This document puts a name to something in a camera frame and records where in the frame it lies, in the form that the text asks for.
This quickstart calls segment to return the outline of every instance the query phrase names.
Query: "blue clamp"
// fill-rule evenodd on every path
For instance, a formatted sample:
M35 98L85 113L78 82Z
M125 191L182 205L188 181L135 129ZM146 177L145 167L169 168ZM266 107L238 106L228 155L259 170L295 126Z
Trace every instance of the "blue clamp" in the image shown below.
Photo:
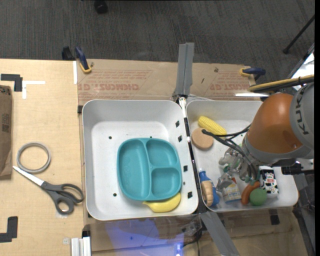
M254 79L258 80L260 76L264 76L266 74L266 70L259 67L250 67L250 68L241 68L240 75L243 77L249 77L250 75L255 75Z
M88 65L86 56L79 46L75 48L75 54L76 57L80 60L80 68L82 69L82 71L86 74L90 73L91 67Z

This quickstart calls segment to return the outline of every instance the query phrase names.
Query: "green toy fruit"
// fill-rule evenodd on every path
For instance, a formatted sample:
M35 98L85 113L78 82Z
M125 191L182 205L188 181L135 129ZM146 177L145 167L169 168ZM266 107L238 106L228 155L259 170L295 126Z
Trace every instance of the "green toy fruit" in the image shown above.
M250 193L249 200L254 206L262 206L267 200L267 191L260 187L256 188Z

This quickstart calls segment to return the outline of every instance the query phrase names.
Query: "yellow banana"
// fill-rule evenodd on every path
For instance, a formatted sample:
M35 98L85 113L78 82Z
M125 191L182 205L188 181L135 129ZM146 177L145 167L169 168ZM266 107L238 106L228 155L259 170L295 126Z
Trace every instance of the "yellow banana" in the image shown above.
M173 197L162 201L143 201L142 204L147 205L155 213L166 213L172 211L178 206L181 200L181 194L177 193Z

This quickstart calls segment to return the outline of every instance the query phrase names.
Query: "small bottle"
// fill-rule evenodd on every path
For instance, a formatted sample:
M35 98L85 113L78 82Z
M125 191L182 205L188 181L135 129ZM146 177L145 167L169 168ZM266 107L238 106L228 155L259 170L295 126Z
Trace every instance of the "small bottle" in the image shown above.
M205 201L205 204L208 207L217 205L220 201L220 198L216 193L214 183L211 179L207 177L205 170L200 169L199 178L201 184L202 197Z

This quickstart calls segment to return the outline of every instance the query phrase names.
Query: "scissors blade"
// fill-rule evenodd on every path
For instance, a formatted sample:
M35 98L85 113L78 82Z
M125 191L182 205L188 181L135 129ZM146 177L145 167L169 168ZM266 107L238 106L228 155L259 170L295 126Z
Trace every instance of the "scissors blade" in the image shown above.
M45 182L44 180L33 176L32 174L21 170L19 167L13 166L13 169L15 169L18 173L22 174L24 177L28 178L29 180L31 180L32 182L34 182L35 184L37 184L38 186L41 187L41 185Z

